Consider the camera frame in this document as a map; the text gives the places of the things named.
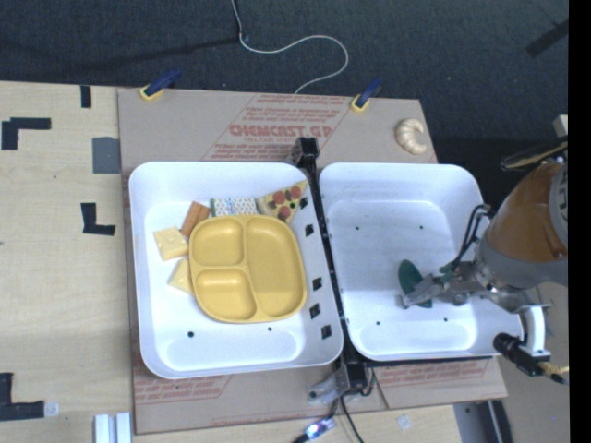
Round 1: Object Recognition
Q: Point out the yellow divided plate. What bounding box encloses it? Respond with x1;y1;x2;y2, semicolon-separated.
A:
187;213;308;325

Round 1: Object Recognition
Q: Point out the beige croissant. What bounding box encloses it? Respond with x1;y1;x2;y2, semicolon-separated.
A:
393;117;428;157

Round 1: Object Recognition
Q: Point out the black block with thin wires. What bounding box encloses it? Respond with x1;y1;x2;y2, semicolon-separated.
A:
344;360;375;395
291;136;321;169

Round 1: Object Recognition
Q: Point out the white printed packet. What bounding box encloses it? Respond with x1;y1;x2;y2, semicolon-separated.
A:
210;196;259;219

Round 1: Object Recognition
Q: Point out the orange biscuit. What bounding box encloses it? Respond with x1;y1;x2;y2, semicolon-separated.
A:
178;200;212;239

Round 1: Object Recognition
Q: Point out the yellow cheese wedge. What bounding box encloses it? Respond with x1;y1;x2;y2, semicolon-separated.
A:
166;257;196;295

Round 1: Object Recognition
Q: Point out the white plastic tray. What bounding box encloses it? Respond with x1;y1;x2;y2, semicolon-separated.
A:
127;160;345;380
318;162;525;364

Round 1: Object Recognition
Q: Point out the yellow cheese block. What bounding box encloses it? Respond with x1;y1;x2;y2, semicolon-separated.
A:
152;226;190;263

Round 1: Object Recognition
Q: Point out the pizza slice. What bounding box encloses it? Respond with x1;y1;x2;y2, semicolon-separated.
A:
254;179;310;225

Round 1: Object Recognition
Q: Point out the black cylinder on white bracket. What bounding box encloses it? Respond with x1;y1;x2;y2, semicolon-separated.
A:
492;304;553;377

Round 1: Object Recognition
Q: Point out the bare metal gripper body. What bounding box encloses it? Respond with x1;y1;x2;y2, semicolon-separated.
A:
437;265;527;314

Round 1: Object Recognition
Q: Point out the dark green leaf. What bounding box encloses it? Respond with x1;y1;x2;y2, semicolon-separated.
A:
397;258;434;310

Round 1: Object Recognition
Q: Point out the brown cardboard board red print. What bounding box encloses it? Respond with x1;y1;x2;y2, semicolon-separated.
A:
116;88;509;436

